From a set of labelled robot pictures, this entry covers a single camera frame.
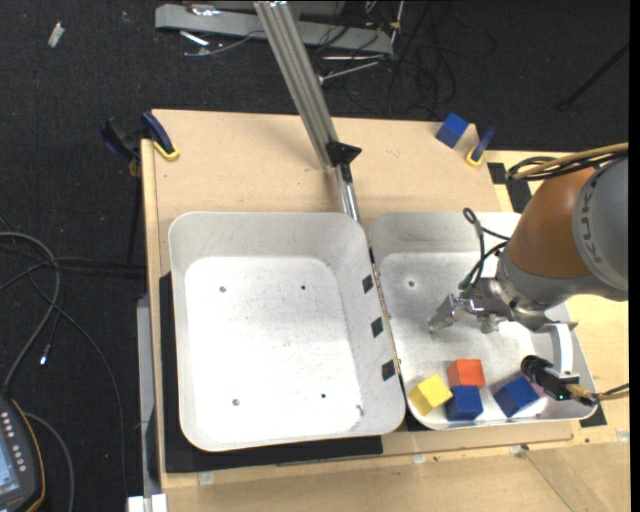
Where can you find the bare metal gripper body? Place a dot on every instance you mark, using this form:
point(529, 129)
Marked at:
point(492, 298)

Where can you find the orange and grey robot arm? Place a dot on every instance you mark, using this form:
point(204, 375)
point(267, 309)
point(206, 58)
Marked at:
point(555, 235)

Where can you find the pink cube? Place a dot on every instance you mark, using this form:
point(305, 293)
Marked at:
point(538, 389)

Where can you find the blue cube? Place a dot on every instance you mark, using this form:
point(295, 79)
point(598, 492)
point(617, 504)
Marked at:
point(464, 402)
point(516, 396)
point(452, 130)

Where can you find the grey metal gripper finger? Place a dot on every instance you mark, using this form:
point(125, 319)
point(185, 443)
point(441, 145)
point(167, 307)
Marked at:
point(489, 325)
point(444, 316)

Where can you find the white plastic tray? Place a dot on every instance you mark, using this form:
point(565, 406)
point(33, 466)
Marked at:
point(270, 340)
point(425, 250)

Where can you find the pale wood board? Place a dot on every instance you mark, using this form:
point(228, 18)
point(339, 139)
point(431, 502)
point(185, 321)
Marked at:
point(260, 165)

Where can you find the black cylinder on white bracket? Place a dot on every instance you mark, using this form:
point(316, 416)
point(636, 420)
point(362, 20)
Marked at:
point(547, 376)

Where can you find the orange cube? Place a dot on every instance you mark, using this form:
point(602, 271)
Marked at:
point(466, 372)

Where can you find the yellow cube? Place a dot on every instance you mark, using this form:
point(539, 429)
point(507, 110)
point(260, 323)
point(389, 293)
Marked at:
point(430, 394)

